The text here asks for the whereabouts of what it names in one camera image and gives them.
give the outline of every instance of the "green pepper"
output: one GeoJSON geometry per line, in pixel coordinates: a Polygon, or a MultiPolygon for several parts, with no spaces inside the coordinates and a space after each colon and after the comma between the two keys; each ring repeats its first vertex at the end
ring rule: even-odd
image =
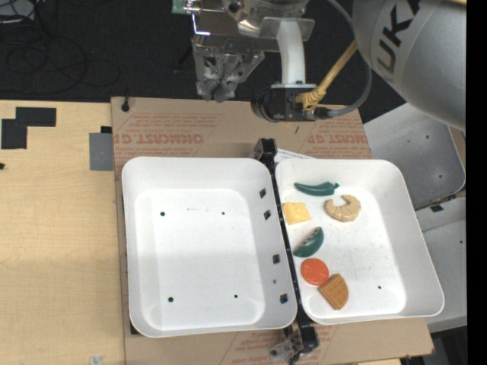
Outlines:
{"type": "Polygon", "coordinates": [[[323,245],[325,234],[321,227],[317,227],[313,233],[293,252],[296,257],[311,257],[323,245]]]}
{"type": "Polygon", "coordinates": [[[335,193],[335,189],[339,187],[337,183],[333,185],[331,182],[324,182],[323,184],[319,184],[317,186],[307,186],[305,184],[300,184],[298,182],[294,183],[294,186],[298,191],[306,193],[307,195],[312,196],[329,196],[335,193]]]}

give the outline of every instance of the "gray cable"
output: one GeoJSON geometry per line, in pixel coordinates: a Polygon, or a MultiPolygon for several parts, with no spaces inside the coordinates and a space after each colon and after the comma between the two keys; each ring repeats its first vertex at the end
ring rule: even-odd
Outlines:
{"type": "MultiPolygon", "coordinates": [[[[347,23],[350,26],[350,30],[352,30],[353,33],[353,23],[352,23],[352,18],[350,17],[349,13],[343,9],[343,7],[336,2],[336,0],[327,0],[347,21],[347,23]]],[[[346,113],[349,113],[353,110],[356,110],[359,108],[368,98],[369,93],[371,92],[372,88],[372,70],[371,67],[368,65],[368,63],[361,57],[361,60],[364,63],[365,66],[365,87],[364,90],[362,91],[360,97],[350,106],[347,106],[344,109],[338,109],[338,110],[327,110],[327,116],[330,118],[335,118],[337,116],[342,116],[345,115],[346,113]]]]}

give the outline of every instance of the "tan curved toy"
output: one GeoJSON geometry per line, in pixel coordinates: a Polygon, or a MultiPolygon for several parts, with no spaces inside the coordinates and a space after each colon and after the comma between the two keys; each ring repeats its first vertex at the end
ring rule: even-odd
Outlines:
{"type": "Polygon", "coordinates": [[[338,221],[342,221],[342,222],[354,221],[361,210],[360,201],[355,196],[352,195],[343,195],[342,198],[347,202],[347,204],[340,205],[339,207],[335,206],[335,203],[333,202],[332,199],[326,200],[325,202],[326,213],[338,221]]]}

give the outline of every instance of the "black floor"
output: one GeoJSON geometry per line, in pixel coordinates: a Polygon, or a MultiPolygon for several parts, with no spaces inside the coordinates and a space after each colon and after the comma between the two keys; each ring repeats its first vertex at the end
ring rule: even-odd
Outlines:
{"type": "MultiPolygon", "coordinates": [[[[336,0],[352,13],[352,0],[336,0]]],[[[171,14],[171,0],[41,0],[35,18],[0,22],[0,98],[108,102],[113,96],[197,99],[190,56],[189,17],[171,14]]],[[[352,41],[352,31],[325,0],[311,0],[305,17],[316,21],[305,43],[307,80],[320,82],[352,41]]],[[[266,59],[236,91],[248,101],[281,77],[280,57],[266,59]]],[[[361,94],[364,70],[355,55],[323,103],[351,104],[361,94]]],[[[405,103],[376,74],[361,106],[363,122],[405,103]]]]}

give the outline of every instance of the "red circle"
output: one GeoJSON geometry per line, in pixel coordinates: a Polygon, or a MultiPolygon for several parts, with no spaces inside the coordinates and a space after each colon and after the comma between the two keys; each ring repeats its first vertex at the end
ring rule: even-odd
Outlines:
{"type": "Polygon", "coordinates": [[[319,286],[328,280],[328,266],[320,259],[307,259],[301,265],[301,275],[308,283],[319,286]]]}

